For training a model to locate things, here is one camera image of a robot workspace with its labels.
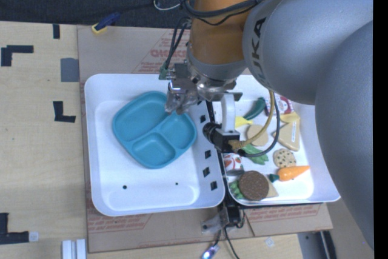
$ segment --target cardboard box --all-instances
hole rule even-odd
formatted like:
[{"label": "cardboard box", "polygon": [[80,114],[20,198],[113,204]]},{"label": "cardboard box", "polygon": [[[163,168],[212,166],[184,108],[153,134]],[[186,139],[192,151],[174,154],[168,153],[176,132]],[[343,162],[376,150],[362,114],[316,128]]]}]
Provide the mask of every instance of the cardboard box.
[{"label": "cardboard box", "polygon": [[[78,26],[82,134],[87,189],[89,252],[116,251],[172,244],[213,241],[203,233],[201,222],[213,218],[218,208],[179,210],[131,216],[108,217],[99,213],[90,191],[89,153],[85,117],[84,84],[98,73],[158,73],[166,59],[173,30],[109,27],[96,36],[90,27]],[[183,62],[189,31],[185,31],[172,63]],[[328,230],[333,228],[325,203],[267,206],[246,210],[247,221],[232,229],[230,238],[263,237]]]}]

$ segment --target blue plate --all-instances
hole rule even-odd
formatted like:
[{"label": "blue plate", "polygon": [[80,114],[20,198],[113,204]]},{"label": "blue plate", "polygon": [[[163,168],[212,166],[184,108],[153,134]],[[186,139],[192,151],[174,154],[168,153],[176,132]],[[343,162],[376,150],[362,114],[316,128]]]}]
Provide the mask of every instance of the blue plate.
[{"label": "blue plate", "polygon": [[194,122],[183,113],[164,111],[166,95],[146,92],[125,105],[113,118],[113,133],[137,162],[162,168],[179,158],[196,140]]}]

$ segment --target toy carrot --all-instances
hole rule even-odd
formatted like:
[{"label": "toy carrot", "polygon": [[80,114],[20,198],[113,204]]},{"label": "toy carrot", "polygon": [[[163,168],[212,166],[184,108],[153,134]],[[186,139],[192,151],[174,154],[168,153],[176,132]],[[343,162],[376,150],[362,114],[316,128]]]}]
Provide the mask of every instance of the toy carrot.
[{"label": "toy carrot", "polygon": [[301,175],[308,169],[310,169],[309,165],[282,167],[278,170],[279,180],[287,181],[294,179],[295,177]]}]

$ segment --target wooden surface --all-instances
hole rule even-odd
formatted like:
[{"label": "wooden surface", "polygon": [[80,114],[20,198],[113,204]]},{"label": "wooden surface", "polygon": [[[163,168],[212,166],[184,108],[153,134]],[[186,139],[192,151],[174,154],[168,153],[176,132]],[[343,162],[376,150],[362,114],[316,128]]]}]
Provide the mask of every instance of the wooden surface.
[{"label": "wooden surface", "polygon": [[[1,258],[60,258],[61,242],[87,238],[78,82],[61,82],[62,58],[78,58],[75,25],[0,22],[0,47],[33,45],[0,67],[0,212],[9,232],[38,232],[37,242],[0,245]],[[54,121],[54,101],[75,123]],[[300,259],[297,235],[233,240],[241,259]],[[226,242],[215,258],[234,258]],[[208,243],[88,254],[87,258],[199,258]]]}]

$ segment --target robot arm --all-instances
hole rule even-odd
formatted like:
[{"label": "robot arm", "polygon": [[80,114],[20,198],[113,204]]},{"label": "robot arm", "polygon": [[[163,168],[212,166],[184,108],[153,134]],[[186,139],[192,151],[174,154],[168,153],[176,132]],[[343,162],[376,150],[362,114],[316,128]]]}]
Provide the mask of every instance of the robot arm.
[{"label": "robot arm", "polygon": [[[166,111],[182,113],[204,99],[227,102],[226,94],[237,101],[241,94],[230,91],[246,68],[270,92],[315,105],[329,172],[374,248],[373,0],[181,3],[192,28],[186,62],[169,72]],[[232,134],[227,142],[238,138]]]}]

